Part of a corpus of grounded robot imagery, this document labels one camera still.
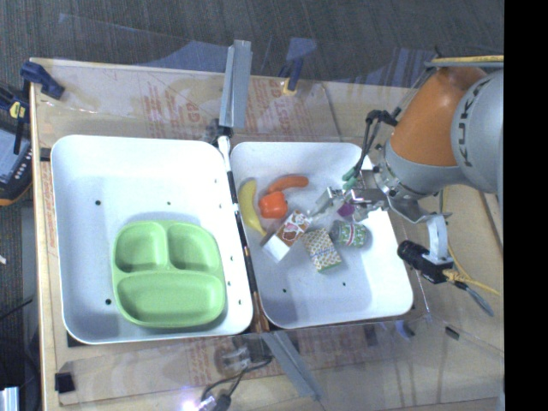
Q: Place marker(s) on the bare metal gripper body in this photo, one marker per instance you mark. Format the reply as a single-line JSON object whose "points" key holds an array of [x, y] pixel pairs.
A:
{"points": [[369, 197]]}

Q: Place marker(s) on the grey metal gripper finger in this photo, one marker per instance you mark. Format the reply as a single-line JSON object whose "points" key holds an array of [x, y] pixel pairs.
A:
{"points": [[334, 194], [320, 207]]}

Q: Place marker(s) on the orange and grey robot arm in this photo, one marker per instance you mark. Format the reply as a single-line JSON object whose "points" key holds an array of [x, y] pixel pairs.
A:
{"points": [[432, 118]]}

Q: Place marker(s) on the purple grapes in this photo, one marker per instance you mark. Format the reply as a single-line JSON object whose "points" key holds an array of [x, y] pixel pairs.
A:
{"points": [[345, 209]]}

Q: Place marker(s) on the orange sausage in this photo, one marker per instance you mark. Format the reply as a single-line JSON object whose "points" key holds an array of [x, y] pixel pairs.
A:
{"points": [[291, 182]]}

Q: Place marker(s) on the white and red carton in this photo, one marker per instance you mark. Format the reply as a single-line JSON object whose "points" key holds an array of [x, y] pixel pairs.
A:
{"points": [[287, 231]]}

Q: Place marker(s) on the green and white can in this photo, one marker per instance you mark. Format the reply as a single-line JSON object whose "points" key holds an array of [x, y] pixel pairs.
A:
{"points": [[351, 234]]}

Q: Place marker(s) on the orange and green patterned packet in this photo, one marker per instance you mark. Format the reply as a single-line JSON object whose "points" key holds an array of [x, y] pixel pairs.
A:
{"points": [[322, 251]]}

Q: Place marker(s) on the orange bell pepper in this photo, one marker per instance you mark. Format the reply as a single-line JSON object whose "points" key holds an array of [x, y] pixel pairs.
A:
{"points": [[273, 206]]}

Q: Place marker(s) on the yellow banana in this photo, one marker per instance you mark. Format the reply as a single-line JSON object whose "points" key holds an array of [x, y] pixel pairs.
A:
{"points": [[247, 206]]}

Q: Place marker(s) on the white plastic tray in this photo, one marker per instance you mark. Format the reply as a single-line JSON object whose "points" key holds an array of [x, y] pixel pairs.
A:
{"points": [[342, 293], [128, 174]]}

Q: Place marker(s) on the green divided plate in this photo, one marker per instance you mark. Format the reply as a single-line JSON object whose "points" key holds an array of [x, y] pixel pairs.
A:
{"points": [[169, 289]]}

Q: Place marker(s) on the brown cardboard board red print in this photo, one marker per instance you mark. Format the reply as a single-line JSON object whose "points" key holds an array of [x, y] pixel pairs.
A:
{"points": [[128, 97]]}

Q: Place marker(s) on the black cylinder on white bracket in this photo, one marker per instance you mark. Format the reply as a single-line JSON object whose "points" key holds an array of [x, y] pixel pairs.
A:
{"points": [[421, 258]]}

